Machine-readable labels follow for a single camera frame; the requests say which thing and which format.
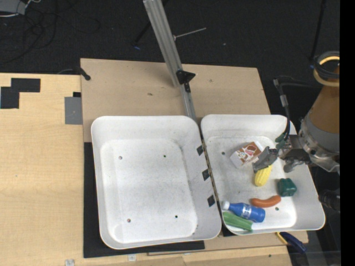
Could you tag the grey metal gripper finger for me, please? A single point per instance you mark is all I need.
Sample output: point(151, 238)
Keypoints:
point(264, 159)
point(291, 166)

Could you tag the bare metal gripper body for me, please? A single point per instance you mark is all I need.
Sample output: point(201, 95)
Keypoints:
point(296, 152)

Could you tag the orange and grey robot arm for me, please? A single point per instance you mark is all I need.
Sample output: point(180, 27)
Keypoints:
point(325, 112)

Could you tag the yellow corn cob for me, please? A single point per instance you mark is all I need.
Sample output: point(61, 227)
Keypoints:
point(262, 177)

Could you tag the white and brown carton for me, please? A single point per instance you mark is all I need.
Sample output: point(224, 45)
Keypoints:
point(244, 154)

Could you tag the white plastic tray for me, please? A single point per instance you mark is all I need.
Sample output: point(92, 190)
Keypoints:
point(235, 187)
point(149, 190)

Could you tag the orange sausage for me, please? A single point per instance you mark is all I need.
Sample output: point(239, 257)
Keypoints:
point(266, 201)

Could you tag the blue bottle with white cap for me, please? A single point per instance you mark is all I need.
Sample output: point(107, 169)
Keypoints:
point(247, 211)

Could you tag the green celery stick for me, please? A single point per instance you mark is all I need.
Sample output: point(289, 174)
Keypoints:
point(237, 221)

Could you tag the brown cardboard board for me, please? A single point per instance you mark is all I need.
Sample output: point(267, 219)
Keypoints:
point(133, 87)

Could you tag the black cylinder on white bracket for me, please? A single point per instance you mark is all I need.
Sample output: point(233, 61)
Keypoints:
point(330, 199)

